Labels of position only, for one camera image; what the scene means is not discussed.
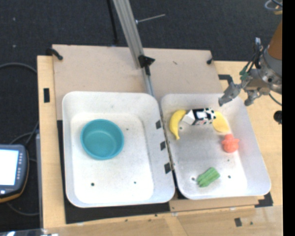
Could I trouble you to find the yellow toy slice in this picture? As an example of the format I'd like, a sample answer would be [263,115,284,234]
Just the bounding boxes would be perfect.
[212,111,231,134]

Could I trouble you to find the brown cardboard board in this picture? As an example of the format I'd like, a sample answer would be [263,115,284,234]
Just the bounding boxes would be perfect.
[51,44,265,212]

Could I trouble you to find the teal bowl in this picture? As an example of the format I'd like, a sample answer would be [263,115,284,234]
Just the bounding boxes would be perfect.
[80,118,125,161]

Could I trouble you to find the thin black rod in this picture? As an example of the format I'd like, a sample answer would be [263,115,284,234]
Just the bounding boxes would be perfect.
[158,99,176,179]

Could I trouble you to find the green toy beans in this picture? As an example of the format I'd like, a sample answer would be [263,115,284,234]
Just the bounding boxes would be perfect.
[196,167,221,188]

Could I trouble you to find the black and white milk carton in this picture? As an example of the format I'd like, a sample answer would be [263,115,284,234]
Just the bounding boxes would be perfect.
[181,107,217,126]

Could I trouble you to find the white plastic tray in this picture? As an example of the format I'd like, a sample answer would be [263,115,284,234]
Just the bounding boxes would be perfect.
[160,92,272,201]
[61,90,176,208]

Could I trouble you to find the orange-pink toy food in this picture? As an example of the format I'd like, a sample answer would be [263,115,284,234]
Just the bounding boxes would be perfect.
[221,134,240,153]

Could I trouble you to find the yellow banana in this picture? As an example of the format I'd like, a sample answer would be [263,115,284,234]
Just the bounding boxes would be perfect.
[169,109,187,141]

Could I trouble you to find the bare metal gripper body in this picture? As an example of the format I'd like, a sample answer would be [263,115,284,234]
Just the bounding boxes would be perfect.
[240,68,283,93]

